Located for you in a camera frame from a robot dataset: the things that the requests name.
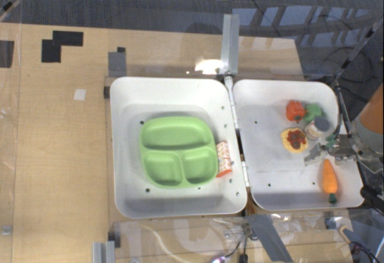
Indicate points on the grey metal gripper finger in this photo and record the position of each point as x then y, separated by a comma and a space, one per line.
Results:
320, 147
313, 159

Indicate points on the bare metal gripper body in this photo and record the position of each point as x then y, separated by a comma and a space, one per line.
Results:
345, 150

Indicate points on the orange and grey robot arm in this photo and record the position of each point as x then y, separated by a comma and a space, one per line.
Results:
370, 117

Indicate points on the small can with grey lid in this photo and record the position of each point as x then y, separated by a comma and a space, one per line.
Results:
318, 127

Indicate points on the orange toy carrot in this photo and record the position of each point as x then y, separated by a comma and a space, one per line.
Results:
329, 177

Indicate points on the yellow toy spaghetti with sauce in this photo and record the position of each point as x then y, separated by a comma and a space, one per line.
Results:
294, 139

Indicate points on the green toy bell pepper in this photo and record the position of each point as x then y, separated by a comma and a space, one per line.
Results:
313, 111

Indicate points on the orange toy bell pepper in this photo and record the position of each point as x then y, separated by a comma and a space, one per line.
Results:
294, 111

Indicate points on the white plastic tray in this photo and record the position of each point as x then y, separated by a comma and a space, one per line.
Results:
126, 147
264, 147

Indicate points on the orange and white patterned packet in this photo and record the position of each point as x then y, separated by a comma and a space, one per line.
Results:
223, 156

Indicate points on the thin black and white rod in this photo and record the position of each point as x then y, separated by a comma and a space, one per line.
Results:
234, 111

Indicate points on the green divided plate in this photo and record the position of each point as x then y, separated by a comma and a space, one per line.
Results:
177, 135

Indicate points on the black cylinder on white bracket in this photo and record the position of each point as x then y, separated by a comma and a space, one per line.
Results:
368, 193

